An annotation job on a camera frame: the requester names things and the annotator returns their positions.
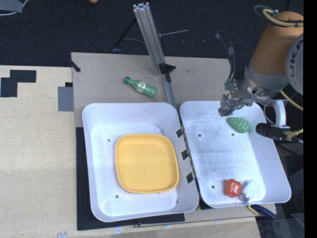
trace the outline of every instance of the green bottle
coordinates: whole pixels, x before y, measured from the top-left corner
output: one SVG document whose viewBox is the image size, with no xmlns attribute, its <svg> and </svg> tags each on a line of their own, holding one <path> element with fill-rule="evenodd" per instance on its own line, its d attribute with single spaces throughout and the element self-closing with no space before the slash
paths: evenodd
<svg viewBox="0 0 317 238">
<path fill-rule="evenodd" d="M 131 85 L 134 90 L 139 93 L 145 94 L 150 98 L 153 98 L 158 90 L 156 87 L 151 86 L 142 80 L 132 80 L 130 77 L 126 77 L 124 79 L 124 83 Z"/>
</svg>

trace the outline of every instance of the yellow plate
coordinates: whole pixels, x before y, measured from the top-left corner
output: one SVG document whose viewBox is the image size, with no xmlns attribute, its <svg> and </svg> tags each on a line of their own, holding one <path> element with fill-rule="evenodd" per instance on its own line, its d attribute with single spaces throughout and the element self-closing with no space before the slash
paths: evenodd
<svg viewBox="0 0 317 238">
<path fill-rule="evenodd" d="M 120 185 L 131 193 L 158 193 L 179 182 L 172 142 L 159 134 L 128 134 L 115 144 L 115 167 Z"/>
</svg>

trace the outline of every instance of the bottle label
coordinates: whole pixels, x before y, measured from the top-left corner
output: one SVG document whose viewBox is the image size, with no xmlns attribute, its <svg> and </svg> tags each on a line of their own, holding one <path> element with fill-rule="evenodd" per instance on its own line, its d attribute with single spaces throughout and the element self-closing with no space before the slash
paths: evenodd
<svg viewBox="0 0 317 238">
<path fill-rule="evenodd" d="M 141 82 L 138 84 L 138 87 L 137 87 L 137 89 L 136 89 L 137 92 L 143 93 L 143 91 L 144 91 L 146 85 L 147 85 L 146 82 L 141 81 Z"/>
</svg>

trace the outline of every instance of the black bracket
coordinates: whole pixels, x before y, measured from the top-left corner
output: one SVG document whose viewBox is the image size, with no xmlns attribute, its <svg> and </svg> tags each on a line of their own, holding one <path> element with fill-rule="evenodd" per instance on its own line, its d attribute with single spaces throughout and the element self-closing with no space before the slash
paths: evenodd
<svg viewBox="0 0 317 238">
<path fill-rule="evenodd" d="M 159 66 L 160 72 L 162 74 L 165 74 L 166 80 L 168 82 L 171 82 L 169 73 L 172 72 L 173 70 L 175 70 L 176 66 L 172 66 L 172 65 L 169 65 L 169 64 L 165 64 L 165 63 L 160 63 L 158 66 Z"/>
</svg>

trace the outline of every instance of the white plastic tray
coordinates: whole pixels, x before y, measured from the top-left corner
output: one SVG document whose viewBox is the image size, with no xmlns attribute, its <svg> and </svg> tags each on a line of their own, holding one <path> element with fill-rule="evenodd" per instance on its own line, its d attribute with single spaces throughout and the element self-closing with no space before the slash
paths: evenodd
<svg viewBox="0 0 317 238">
<path fill-rule="evenodd" d="M 291 189 L 272 139 L 258 135 L 255 127 L 266 122 L 257 104 L 234 111 L 231 117 L 247 119 L 252 129 L 236 132 L 218 113 L 219 101 L 189 101 L 180 107 L 202 200 L 213 208 L 248 204 L 283 203 Z M 245 203 L 223 193 L 227 179 L 242 186 L 254 179 L 260 186 Z"/>
<path fill-rule="evenodd" d="M 89 104 L 83 110 L 91 209 L 97 219 L 114 222 L 148 216 L 190 212 L 199 203 L 195 180 L 176 109 L 167 103 L 104 103 Z M 117 139 L 133 133 L 154 133 L 166 136 L 176 152 L 179 183 L 161 193 L 136 194 L 119 184 L 114 148 Z"/>
</svg>

